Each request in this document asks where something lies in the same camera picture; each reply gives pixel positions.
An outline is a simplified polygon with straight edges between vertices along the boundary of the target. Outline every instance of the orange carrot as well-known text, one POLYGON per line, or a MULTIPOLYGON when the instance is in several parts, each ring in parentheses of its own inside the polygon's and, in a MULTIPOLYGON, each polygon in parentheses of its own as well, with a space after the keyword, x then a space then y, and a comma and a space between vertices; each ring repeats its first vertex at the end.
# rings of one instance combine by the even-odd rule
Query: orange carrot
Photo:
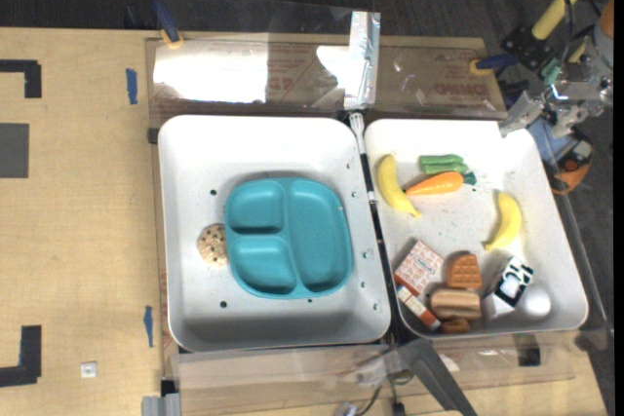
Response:
POLYGON ((443 194, 456 191, 464 183, 464 176, 458 171, 445 171, 411 186, 408 196, 421 194, 443 194))

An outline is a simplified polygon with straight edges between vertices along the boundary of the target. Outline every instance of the teal divided plate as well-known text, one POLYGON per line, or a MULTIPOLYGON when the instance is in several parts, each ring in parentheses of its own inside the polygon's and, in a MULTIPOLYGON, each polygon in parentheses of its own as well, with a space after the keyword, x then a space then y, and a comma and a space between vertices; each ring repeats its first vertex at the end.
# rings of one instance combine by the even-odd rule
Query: teal divided plate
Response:
POLYGON ((353 267, 342 203, 325 184, 269 178, 238 185, 225 204, 234 277, 265 298, 314 298, 340 289, 353 267))

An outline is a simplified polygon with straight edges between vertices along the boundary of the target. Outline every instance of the blue clamp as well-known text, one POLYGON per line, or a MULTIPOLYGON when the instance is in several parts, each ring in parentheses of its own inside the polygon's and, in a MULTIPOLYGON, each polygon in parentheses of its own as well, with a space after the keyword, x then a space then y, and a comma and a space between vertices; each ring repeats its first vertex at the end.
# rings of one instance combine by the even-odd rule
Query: blue clamp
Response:
POLYGON ((165 4, 158 0, 152 1, 152 9, 156 14, 156 18, 163 26, 160 30, 160 34, 163 40, 167 43, 170 49, 177 49, 184 43, 182 35, 177 31, 176 21, 171 15, 165 4))
POLYGON ((506 68, 518 63, 518 58, 508 54, 485 57, 483 59, 473 59, 470 61, 470 71, 475 75, 487 75, 492 69, 506 68))

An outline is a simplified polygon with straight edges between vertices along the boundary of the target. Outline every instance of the toy bread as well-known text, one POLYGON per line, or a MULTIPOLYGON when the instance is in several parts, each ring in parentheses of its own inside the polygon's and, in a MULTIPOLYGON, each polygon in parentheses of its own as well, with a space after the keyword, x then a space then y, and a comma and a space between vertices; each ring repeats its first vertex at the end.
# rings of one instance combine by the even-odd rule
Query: toy bread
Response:
POLYGON ((483 282, 477 256, 462 253, 453 257, 447 266, 447 284, 449 287, 479 289, 483 282))
POLYGON ((474 321, 481 317, 481 299, 476 291, 439 288, 431 294, 431 312, 440 321, 474 321))

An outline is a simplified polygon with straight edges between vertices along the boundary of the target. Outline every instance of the toy banana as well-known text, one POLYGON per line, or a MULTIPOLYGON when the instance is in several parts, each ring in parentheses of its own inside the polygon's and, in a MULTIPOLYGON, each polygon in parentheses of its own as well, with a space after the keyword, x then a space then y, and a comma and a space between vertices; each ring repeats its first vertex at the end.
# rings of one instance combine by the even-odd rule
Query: toy banana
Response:
POLYGON ((397 164, 394 156, 387 155, 381 160, 377 169, 377 184, 383 199, 390 207, 411 213, 416 218, 420 216, 420 211, 413 207, 410 199, 397 182, 397 164))
POLYGON ((500 225, 494 239, 485 245, 487 251, 511 244, 518 237, 523 222, 518 203, 508 194, 498 193, 498 209, 501 215, 500 225))

